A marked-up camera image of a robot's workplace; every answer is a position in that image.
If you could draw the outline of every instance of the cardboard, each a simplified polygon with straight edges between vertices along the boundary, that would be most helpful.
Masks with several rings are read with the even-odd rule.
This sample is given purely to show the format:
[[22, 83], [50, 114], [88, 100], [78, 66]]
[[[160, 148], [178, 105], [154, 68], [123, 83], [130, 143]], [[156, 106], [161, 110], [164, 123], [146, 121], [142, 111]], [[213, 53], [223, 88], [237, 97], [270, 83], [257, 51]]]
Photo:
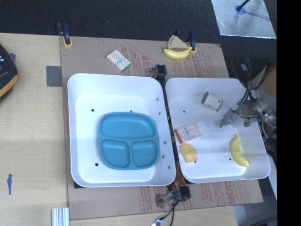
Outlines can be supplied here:
[[[155, 65], [166, 65], [166, 80], [173, 77], [228, 78], [222, 49], [217, 44], [197, 43], [197, 52], [183, 60], [167, 58], [165, 41], [122, 40], [73, 37], [65, 47], [60, 38], [63, 78], [63, 111], [70, 219], [101, 218], [169, 211], [156, 205], [156, 195], [168, 192], [166, 186], [81, 188], [71, 176], [67, 82], [76, 73], [149, 76]], [[120, 51], [132, 64], [118, 72], [106, 56]], [[222, 207], [263, 202], [258, 180], [189, 184], [191, 198], [175, 210]]]

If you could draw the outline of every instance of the cylindrical can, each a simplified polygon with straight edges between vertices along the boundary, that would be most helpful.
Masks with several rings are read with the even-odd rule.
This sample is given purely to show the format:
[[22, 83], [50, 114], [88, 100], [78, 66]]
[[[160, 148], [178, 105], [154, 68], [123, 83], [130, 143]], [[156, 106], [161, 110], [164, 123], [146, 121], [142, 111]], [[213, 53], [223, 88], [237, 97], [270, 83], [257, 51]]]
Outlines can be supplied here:
[[201, 103], [203, 105], [206, 105], [206, 106], [218, 111], [222, 105], [222, 99], [216, 98], [215, 96], [209, 94], [209, 92], [207, 91], [204, 94]]

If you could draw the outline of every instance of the metal sheet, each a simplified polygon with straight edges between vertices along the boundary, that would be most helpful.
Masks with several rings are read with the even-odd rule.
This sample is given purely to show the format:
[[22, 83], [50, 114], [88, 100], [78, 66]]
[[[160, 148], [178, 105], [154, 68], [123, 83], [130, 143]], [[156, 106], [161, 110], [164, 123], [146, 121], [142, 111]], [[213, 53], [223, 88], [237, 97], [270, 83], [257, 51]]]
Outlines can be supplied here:
[[250, 0], [238, 12], [246, 0], [211, 0], [221, 35], [275, 39], [263, 0]]

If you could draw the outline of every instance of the white patterned box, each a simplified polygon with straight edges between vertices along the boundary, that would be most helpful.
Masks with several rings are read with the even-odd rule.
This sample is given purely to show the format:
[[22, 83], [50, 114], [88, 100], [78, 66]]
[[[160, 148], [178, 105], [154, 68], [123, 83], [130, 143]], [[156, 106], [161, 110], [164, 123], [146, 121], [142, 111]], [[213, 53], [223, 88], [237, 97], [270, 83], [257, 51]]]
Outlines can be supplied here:
[[113, 65], [119, 72], [123, 72], [131, 65], [131, 62], [125, 58], [117, 49], [107, 55], [106, 59]]

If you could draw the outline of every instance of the table surface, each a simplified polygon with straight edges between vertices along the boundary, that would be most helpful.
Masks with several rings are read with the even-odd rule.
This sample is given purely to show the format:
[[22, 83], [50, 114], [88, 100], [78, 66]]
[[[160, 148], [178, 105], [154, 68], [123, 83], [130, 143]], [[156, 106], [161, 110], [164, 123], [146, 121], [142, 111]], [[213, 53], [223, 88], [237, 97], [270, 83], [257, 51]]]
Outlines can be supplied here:
[[[46, 66], [61, 66], [59, 37], [0, 33], [0, 44], [16, 55], [20, 73], [0, 104], [0, 225], [49, 226], [51, 209], [68, 207], [62, 87], [46, 83]], [[72, 220], [70, 225], [148, 226], [160, 215]], [[237, 222], [228, 206], [176, 211], [173, 225], [235, 226]]]

